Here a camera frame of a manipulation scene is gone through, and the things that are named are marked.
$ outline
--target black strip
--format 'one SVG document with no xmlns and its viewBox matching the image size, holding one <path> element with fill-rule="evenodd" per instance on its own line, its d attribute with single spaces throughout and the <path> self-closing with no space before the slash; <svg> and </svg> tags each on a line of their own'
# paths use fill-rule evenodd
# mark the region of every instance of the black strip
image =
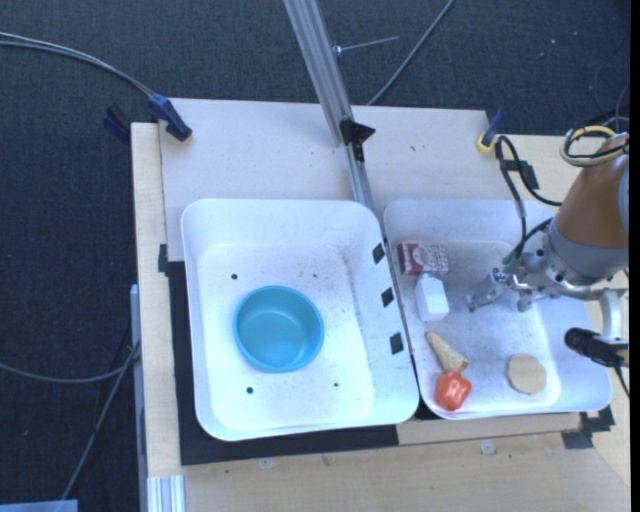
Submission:
<svg viewBox="0 0 640 512">
<path fill-rule="evenodd" d="M 195 414 L 191 335 L 184 263 L 167 264 L 175 359 L 180 458 L 183 465 L 398 446 L 395 425 L 227 442 L 207 434 Z"/>
</svg>

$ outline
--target brown cylinder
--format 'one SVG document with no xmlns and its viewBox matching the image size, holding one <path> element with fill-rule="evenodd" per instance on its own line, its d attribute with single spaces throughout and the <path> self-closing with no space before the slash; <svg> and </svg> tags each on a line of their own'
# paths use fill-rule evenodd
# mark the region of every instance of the brown cylinder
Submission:
<svg viewBox="0 0 640 512">
<path fill-rule="evenodd" d="M 624 144 L 627 137 L 623 133 L 607 139 L 600 151 Z M 629 246 L 618 205 L 620 179 L 628 167 L 629 155 L 622 154 L 582 169 L 555 218 L 558 231 L 565 238 L 592 247 Z"/>
</svg>

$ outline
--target black hole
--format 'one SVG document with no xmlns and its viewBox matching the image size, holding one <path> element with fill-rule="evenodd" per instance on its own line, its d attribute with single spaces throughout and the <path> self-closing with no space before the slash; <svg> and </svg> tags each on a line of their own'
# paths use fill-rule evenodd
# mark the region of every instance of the black hole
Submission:
<svg viewBox="0 0 640 512">
<path fill-rule="evenodd" d="M 397 354 L 398 352 L 402 352 L 404 350 L 404 345 L 402 344 L 402 336 L 400 333 L 396 333 L 391 338 L 389 338 L 389 342 L 391 343 L 391 353 Z"/>
<path fill-rule="evenodd" d="M 382 292 L 381 297 L 382 305 L 386 308 L 393 302 L 393 290 L 391 288 L 387 288 L 384 292 Z"/>
<path fill-rule="evenodd" d="M 378 244 L 373 250 L 373 261 L 378 264 L 382 258 L 384 258 L 384 249 L 382 248 L 382 244 Z"/>
</svg>

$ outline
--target white tray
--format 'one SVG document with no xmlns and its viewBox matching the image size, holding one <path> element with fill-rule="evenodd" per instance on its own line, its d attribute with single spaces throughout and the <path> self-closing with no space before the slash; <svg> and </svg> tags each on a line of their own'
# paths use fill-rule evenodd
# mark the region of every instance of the white tray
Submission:
<svg viewBox="0 0 640 512">
<path fill-rule="evenodd" d="M 552 216 L 545 206 L 526 205 L 529 227 Z M 513 201 L 397 200 L 385 211 L 385 228 L 398 267 L 395 247 L 413 240 L 443 243 L 449 273 L 443 283 L 450 313 L 423 323 L 414 298 L 415 276 L 401 276 L 398 286 L 414 350 L 420 393 L 427 406 L 448 419 L 598 410 L 609 403 L 606 369 L 564 344 L 571 327 L 591 328 L 584 303 L 569 298 L 535 302 L 519 313 L 517 293 L 507 290 L 495 303 L 469 312 L 467 296 L 519 241 L 520 221 Z M 539 236 L 529 243 L 535 247 Z M 433 330 L 470 361 L 464 376 L 473 390 L 462 407 L 448 412 L 433 401 L 442 367 L 424 333 Z M 514 390 L 507 378 L 511 356 L 535 356 L 545 367 L 547 385 L 535 395 Z"/>
<path fill-rule="evenodd" d="M 397 302 L 382 298 L 392 280 L 386 256 L 374 258 L 382 235 L 368 209 L 202 199 L 185 210 L 182 235 L 196 414 L 209 434 L 234 441 L 413 415 L 418 387 Z M 234 310 L 265 285 L 299 290 L 323 317 L 323 348 L 300 370 L 265 373 L 236 347 Z"/>
</svg>

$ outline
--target black clamp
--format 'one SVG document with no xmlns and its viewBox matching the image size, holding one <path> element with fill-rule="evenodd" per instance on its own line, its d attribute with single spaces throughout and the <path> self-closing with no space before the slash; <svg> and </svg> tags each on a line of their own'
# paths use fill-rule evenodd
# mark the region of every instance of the black clamp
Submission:
<svg viewBox="0 0 640 512">
<path fill-rule="evenodd" d="M 365 140 L 371 137 L 375 131 L 376 130 L 374 128 L 356 123 L 353 119 L 346 118 L 340 122 L 342 140 L 347 146 L 351 144 L 353 156 L 358 162 L 364 162 L 362 144 Z"/>
</svg>

